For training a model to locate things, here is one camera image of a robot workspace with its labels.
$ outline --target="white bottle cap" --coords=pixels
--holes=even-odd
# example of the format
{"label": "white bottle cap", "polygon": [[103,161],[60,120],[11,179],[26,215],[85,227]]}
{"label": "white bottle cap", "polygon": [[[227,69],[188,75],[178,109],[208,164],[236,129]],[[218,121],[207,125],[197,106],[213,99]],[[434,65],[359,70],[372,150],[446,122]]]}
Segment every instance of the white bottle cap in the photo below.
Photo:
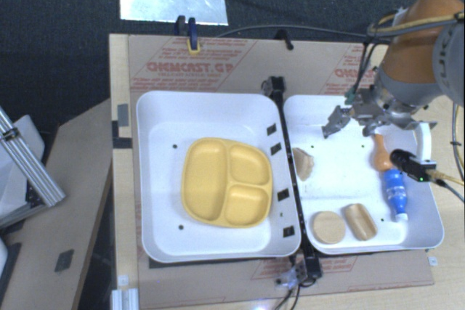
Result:
{"label": "white bottle cap", "polygon": [[408,215],[406,213],[399,213],[395,215],[395,219],[397,222],[408,221]]}

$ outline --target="yellow plate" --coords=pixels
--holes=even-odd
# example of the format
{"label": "yellow plate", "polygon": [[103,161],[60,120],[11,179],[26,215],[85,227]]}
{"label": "yellow plate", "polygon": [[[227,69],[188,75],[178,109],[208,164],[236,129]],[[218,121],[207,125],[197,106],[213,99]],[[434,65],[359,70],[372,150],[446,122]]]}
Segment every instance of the yellow plate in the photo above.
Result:
{"label": "yellow plate", "polygon": [[270,162],[241,142],[199,139],[187,151],[181,195],[194,219],[222,227],[256,226],[270,212]]}

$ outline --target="beige round object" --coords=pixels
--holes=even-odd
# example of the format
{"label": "beige round object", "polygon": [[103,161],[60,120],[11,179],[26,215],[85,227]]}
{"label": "beige round object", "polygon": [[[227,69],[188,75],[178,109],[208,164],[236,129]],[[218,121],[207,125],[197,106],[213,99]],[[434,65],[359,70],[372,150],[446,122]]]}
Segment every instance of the beige round object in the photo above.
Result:
{"label": "beige round object", "polygon": [[346,225],[339,215],[330,211],[319,212],[313,219],[313,234],[326,244],[336,244],[344,239]]}

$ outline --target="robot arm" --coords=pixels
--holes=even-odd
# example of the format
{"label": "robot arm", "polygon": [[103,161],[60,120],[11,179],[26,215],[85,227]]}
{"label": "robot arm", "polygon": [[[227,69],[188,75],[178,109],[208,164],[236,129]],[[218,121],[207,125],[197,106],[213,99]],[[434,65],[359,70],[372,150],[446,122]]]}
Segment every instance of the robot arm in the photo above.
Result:
{"label": "robot arm", "polygon": [[368,35],[394,36],[374,85],[354,91],[346,101],[350,107],[336,107],[323,127],[324,137],[351,118],[364,126],[364,136],[390,123],[414,129],[418,123],[412,114],[441,94],[464,106],[463,10],[460,0],[418,0],[390,17],[391,28],[372,25]]}

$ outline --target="blue tube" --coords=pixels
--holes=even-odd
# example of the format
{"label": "blue tube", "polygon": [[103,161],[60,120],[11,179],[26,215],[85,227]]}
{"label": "blue tube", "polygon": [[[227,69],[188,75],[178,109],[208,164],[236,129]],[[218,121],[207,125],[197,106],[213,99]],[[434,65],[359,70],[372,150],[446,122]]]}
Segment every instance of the blue tube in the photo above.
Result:
{"label": "blue tube", "polygon": [[407,204],[407,192],[402,180],[402,174],[397,169],[389,169],[384,172],[384,187],[389,204],[395,212],[397,221],[407,221],[408,215],[405,212]]}

